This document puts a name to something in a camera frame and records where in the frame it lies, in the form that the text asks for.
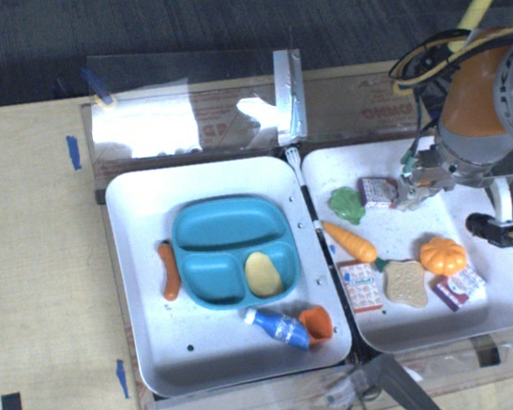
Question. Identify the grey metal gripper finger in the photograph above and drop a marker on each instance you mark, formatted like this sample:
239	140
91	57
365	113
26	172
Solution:
423	197
404	195

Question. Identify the orange and white carton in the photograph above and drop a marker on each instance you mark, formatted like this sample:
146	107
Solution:
361	286

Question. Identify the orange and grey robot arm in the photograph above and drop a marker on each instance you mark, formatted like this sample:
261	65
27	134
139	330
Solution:
473	93

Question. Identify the orange carrot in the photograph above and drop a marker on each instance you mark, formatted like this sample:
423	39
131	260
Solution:
352	243

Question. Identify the blue and white bottle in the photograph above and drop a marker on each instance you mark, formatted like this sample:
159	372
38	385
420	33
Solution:
283	328

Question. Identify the black cylinder on white bracket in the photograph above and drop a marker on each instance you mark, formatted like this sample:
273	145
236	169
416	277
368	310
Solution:
488	223

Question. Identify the orange pumpkin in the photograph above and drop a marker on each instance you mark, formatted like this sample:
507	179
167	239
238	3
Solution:
442	256

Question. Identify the purple and white carton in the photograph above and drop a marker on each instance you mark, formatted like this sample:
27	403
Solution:
462	288

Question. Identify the blue divided plate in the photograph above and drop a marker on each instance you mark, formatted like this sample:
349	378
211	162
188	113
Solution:
213	231

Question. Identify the orange cup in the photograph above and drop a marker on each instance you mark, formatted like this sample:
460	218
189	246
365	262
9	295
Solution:
318	325

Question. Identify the yellow potato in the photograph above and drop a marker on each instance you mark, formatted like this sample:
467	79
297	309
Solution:
262	275

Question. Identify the white plastic tray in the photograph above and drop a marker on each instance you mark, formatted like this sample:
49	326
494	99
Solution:
161	336
397	231

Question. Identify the orange sausage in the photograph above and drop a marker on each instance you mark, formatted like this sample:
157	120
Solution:
169	270

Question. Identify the tan bread slice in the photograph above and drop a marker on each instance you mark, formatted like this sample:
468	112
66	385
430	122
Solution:
406	283

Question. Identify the green lettuce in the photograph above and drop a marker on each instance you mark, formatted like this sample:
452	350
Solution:
346	204

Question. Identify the white carton with red pattern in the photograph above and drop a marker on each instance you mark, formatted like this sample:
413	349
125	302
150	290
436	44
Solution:
378	191

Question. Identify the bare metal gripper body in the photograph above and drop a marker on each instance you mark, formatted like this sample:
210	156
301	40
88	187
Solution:
431	170

